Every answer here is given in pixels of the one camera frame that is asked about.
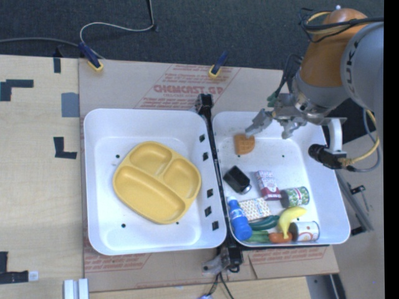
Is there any red and white carton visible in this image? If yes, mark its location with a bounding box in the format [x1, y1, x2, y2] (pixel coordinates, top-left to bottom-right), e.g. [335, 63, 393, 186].
[254, 170, 282, 201]

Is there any black can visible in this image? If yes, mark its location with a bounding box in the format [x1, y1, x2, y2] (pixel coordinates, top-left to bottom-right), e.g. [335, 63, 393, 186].
[223, 165, 252, 195]

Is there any yellow divided plate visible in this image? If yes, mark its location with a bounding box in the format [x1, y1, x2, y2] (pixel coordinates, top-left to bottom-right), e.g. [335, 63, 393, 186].
[112, 141, 203, 225]

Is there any brown cardboard board red print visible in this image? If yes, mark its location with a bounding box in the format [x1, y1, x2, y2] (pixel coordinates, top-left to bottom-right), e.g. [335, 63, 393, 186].
[77, 57, 340, 293]

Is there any white plastic tray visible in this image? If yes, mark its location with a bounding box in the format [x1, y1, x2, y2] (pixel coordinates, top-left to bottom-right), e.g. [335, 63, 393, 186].
[82, 108, 228, 256]
[211, 110, 351, 247]

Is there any black block with thin wires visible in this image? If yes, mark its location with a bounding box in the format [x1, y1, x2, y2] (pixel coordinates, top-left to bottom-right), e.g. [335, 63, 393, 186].
[218, 245, 244, 273]
[194, 93, 214, 116]

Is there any thin black rod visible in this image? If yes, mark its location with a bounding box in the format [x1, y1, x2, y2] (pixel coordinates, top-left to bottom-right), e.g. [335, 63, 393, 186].
[204, 110, 234, 249]

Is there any yellow banana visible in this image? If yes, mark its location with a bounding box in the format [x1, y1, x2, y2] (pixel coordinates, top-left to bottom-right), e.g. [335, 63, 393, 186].
[276, 206, 308, 240]

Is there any black cylinder on white bracket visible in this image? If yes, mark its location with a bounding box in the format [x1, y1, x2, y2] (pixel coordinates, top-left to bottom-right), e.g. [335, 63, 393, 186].
[307, 117, 348, 170]

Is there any green and white can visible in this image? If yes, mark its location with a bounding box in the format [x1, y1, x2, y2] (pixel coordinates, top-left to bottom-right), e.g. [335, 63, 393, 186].
[279, 186, 310, 209]

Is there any green cucumber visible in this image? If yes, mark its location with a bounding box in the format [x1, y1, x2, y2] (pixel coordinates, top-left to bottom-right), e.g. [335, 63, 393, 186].
[248, 214, 280, 231]

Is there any white patterned packet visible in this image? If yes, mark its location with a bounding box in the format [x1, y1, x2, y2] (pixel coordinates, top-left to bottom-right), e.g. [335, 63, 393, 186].
[238, 197, 272, 222]

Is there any orange carrot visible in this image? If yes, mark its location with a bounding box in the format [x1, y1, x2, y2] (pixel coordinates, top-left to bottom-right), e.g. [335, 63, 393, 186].
[268, 231, 294, 244]

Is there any white and orange can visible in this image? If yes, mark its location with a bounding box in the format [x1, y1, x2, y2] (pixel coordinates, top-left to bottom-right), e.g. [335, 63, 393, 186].
[289, 221, 320, 242]

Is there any blue bottle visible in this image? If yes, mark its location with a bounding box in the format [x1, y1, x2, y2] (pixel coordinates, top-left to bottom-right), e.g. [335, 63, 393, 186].
[226, 196, 253, 242]

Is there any orange waffle biscuit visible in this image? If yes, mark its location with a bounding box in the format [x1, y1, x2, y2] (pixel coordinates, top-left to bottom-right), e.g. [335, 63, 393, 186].
[234, 133, 256, 156]

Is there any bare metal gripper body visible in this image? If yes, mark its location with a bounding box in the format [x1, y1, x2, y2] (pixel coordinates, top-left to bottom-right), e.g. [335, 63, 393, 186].
[272, 92, 332, 126]

